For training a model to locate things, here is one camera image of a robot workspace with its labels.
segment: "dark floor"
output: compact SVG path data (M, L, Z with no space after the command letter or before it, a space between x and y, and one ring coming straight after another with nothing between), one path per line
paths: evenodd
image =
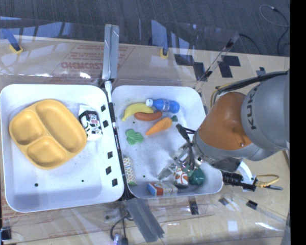
M290 52L290 0L0 0L1 16L98 26L121 17L193 23L238 31L243 47L235 45L234 52Z

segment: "clear plastic sheet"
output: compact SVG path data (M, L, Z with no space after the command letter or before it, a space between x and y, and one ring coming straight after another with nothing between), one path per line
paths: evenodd
M148 20L121 19L113 24L120 26L118 77L113 88L194 88L206 113L216 86L256 76L261 65L267 72L289 68L288 58L257 59L232 52L229 41L241 46L234 31ZM138 31L136 36L127 32L129 26ZM3 30L16 38L22 47L20 54L10 48ZM101 86L103 48L104 27L2 17L0 91L13 83ZM257 188L251 192L224 185L214 194L145 200L164 231L152 244L252 244L263 238L275 238L273 244L279 244L290 208L288 161L280 152L260 162L246 162L255 174L279 175L277 185L283 190ZM126 217L125 201L19 213L5 200L3 174L1 187L4 244L113 244L111 232L126 234L129 244L146 243L134 221Z

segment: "table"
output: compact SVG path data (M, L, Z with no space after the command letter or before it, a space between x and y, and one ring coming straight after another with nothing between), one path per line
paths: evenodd
M225 44L229 37L233 37L231 32L228 34L231 35L226 37L222 44ZM7 41L0 39L0 91L8 84L23 83L27 80L28 83L61 82L59 80L61 76L28 75L31 74L32 66L37 66L38 73L41 73L51 65L56 65L55 60L61 61L62 55L64 55L63 62L67 63L77 62L81 57L85 57L89 62L102 61L104 44L101 41L66 40L56 37L34 38L26 35L16 37L22 40L24 55L28 53L28 56L23 59L22 55L15 55L13 63L12 58L5 58L7 54L11 55L11 52L7 51ZM202 67L207 70L208 66L213 66L217 59L220 61L223 46L219 51L181 46L169 47L168 58L165 59L161 57L161 48L165 40L162 38L162 43L158 42L159 37L161 36L155 37L156 43L162 46L122 43L119 45L118 79L114 82L114 87L124 83L195 87L199 88L198 92L201 93L208 110L209 97L215 86L253 77L263 71L269 73L289 69L290 59L287 57L238 54L226 50L222 53L222 59L224 62L228 61L227 68L221 70L221 67L216 65L210 69L211 74L207 82L198 82L198 70ZM62 55L56 54L54 59L52 52L59 46L63 49L57 52ZM85 46L91 49L90 52L97 54L93 58L89 58L91 54L85 56ZM36 53L35 60L31 58L34 53ZM43 60L48 56L51 57L51 62ZM18 75L11 75L11 70ZM56 68L54 72L58 74L59 69ZM85 82L98 84L97 78L94 76L90 78L92 79ZM79 76L68 76L64 83L74 84L77 79L79 80ZM249 89L245 88L243 92L246 93ZM0 162L3 170L1 153ZM254 192L250 192L243 191L241 187L224 185L220 192L214 194L147 200L145 202L165 232L162 238L152 244L226 244L228 241L232 241L232 244L280 244L290 210L289 154L278 152L265 160L245 161L245 163L254 174L279 175L280 180L277 185L283 190L257 188ZM1 171L1 186L4 186L3 175ZM258 206L256 208L248 206L249 201L253 201ZM19 213L9 207L2 188L3 228L11 231L11 239L4 241L4 244L97 244L98 242L112 244L110 230L121 217L121 207L123 201L45 212ZM125 220L125 231L129 244L145 243L133 221ZM123 235L121 223L116 225L115 233Z

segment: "yellow divided plate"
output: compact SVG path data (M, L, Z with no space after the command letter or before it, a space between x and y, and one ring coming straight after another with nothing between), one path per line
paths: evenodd
M24 155L38 168L53 169L77 155L87 135L60 101L45 99L13 117L9 132Z

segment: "robotic arm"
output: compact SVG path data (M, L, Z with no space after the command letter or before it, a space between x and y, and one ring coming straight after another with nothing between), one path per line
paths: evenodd
M256 82L247 95L234 91ZM186 143L174 166L193 169L204 161L221 170L225 182L254 191L256 177L243 159L260 161L289 150L289 70L220 87L218 94L196 131L177 126ZM186 133L193 133L192 142ZM165 176L164 169L158 178Z

